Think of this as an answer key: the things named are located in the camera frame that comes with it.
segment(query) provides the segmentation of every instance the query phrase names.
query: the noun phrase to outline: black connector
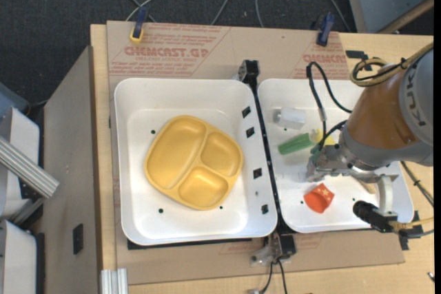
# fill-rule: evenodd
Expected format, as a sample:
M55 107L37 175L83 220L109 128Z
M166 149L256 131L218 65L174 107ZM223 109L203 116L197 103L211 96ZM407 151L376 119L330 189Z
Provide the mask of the black connector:
M357 201L352 210L357 217L381 233L391 233L393 227L389 222L398 219L396 213L384 213L374 204L365 201Z

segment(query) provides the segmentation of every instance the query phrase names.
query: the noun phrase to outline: wooden table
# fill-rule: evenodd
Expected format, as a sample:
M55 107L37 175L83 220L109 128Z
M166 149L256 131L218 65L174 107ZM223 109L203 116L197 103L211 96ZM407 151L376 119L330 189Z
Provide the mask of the wooden table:
M340 34L340 40L342 41L345 50L364 50L366 53L375 53L376 56L381 56L387 61L397 60L400 56L411 55L416 50L420 49L423 45L433 40L430 36L402 36L402 35L390 35L390 34ZM114 199L113 199L113 184L112 184L112 151L111 151L111 136L109 129L109 116L110 116L110 103L109 103L109 89L107 84L107 37L105 25L92 25L91 27L91 46L90 54L90 66L84 66L83 68L74 67L72 70L78 73L81 70L86 70L86 74L78 74L82 77L84 87L82 90L87 92L90 89L91 94L88 97L90 100L90 116L92 118L89 133L92 135L91 150L92 150L92 163L88 169L93 175L94 183L94 203L85 206L83 213L85 214L82 222L94 223L95 229L91 231L91 244L85 244L85 248L88 246L87 260L82 259L79 256L72 258L73 268L82 266L89 269L89 273L75 273L72 272L72 268L69 271L64 268L68 265L63 265L57 256L57 250L52 249L51 243L47 243L47 293L60 293L60 288L64 288L64 293L67 293L66 288L69 286L63 286L63 278L74 278L71 282L76 283L75 290L69 291L72 293L93 293L96 290L97 282L94 282L95 276L99 274L102 269L116 270L118 267L116 259L116 245L115 245L115 223L114 223ZM353 67L355 60L349 60L349 67ZM54 120L69 119L69 106L75 104L84 104L79 100L78 94L75 93L75 89L79 89L78 83L75 87L72 87L73 83L70 83L71 90L67 89L66 92L62 92L62 87L66 86L62 83L61 87L57 90L52 102L48 103L45 115L50 120L49 126L54 126L56 123ZM66 103L63 97L70 95L72 100L70 103ZM48 142L55 144L57 137L51 137L51 133L48 136ZM59 169L54 167L53 156L46 156L48 169L54 169L55 172ZM410 168L418 175L424 185L433 192L433 168L421 167L415 164L409 164ZM409 181L409 191L413 199L414 207L419 211L421 218L429 217L433 214L433 211L417 190L413 187L412 182ZM68 191L59 191L63 200L71 198ZM57 206L67 208L67 201L63 201L63 206ZM51 209L55 204L49 200L45 204L45 208ZM81 211L81 205L78 204L78 212ZM90 208L94 212L90 212L86 215L87 210ZM48 220L47 214L37 226L37 231L45 231L47 239L56 239L57 231L60 231L60 227L55 227L55 220L51 222ZM69 215L64 219L65 223L68 223L67 219ZM57 244L55 246L71 246L71 239L67 239L63 244ZM394 264L387 266L369 266L361 268L350 269L332 269L326 271L308 271L308 272L296 272L287 273L287 289L288 293L434 293L435 286L432 280L427 275L428 272L434 273L434 239L433 235L423 237L419 240L409 241L409 251L404 252L405 263ZM267 275L248 275L242 277L228 277L220 279L207 279L207 280L192 280L185 282L168 282L157 284L144 284L130 286L131 294L175 294L175 293L246 293L251 288L262 288L267 281ZM280 274L275 274L271 280L271 285L267 290L267 293L283 293L283 283Z

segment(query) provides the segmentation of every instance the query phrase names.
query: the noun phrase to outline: cardboard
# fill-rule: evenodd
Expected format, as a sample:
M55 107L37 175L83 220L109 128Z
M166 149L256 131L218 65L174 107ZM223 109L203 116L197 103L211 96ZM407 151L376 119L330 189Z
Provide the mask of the cardboard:
M129 284L266 273L266 268L249 264L250 254L262 247L263 239L128 250L119 208L114 89L129 77L234 78L245 59L259 61L259 82L305 78L310 61L319 62L328 78L346 79L349 71L339 34L332 32L327 47L321 47L316 44L316 31L148 23L141 43L133 44L129 40L132 26L107 23L118 267L128 269ZM404 262L394 234L367 230L295 234L294 238L298 252L286 263L288 272Z

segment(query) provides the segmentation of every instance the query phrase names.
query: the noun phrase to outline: yellow bowl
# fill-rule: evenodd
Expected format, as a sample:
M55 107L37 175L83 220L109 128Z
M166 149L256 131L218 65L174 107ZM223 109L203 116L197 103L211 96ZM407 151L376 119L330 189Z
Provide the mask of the yellow bowl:
M199 118L177 116L155 138L144 172L165 195L208 210L228 196L242 165L243 153L233 138Z

